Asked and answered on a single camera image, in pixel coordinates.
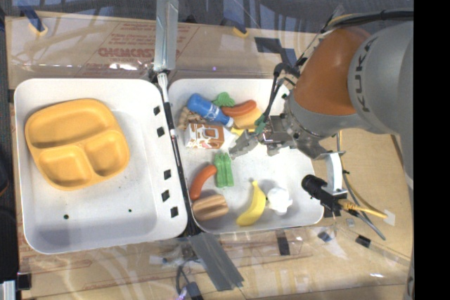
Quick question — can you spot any black cylinder on white bracket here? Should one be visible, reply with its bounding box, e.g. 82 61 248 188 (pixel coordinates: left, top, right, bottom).
301 150 349 219

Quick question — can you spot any blue bottle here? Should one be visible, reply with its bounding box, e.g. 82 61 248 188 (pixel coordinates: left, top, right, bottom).
186 93 235 128

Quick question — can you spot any brown hot dog bun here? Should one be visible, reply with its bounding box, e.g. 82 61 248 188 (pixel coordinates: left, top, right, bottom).
191 193 229 222

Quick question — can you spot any orange divided plate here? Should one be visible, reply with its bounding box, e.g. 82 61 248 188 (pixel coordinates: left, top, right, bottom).
23 98 131 191

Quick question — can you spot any white plastic tray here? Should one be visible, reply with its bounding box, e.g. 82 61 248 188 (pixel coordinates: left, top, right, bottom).
167 77 325 235
13 77 189 255

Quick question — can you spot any brown cardboard board red print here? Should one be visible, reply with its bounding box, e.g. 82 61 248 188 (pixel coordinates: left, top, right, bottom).
5 12 338 300

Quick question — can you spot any green broccoli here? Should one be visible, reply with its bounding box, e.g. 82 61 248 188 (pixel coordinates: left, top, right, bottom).
212 91 236 108

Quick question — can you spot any green asparagus bunch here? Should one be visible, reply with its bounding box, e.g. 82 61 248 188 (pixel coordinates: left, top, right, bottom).
213 152 235 188

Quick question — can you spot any yellow bread bun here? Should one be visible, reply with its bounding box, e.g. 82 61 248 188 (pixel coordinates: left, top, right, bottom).
231 107 264 131

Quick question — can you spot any yellow banana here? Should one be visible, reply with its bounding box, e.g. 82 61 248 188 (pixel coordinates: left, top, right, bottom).
236 180 267 227

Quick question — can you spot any orange sausage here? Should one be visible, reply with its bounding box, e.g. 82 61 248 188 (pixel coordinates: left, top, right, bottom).
189 164 218 202

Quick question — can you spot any white toy garlic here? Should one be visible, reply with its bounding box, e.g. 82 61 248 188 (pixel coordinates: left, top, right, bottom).
266 187 293 216

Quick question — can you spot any brown toy pastry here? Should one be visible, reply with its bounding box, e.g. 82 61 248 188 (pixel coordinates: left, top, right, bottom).
177 107 208 131

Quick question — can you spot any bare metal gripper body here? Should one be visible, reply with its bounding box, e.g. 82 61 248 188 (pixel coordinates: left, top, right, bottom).
258 114 332 161

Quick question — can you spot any white and orange carton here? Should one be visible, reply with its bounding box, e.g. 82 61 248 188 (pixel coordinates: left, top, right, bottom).
183 122 237 150

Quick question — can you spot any red sausage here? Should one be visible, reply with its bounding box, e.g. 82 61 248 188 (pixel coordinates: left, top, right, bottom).
221 99 257 117

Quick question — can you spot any yellow toy piece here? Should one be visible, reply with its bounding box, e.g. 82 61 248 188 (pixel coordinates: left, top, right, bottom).
230 127 256 138

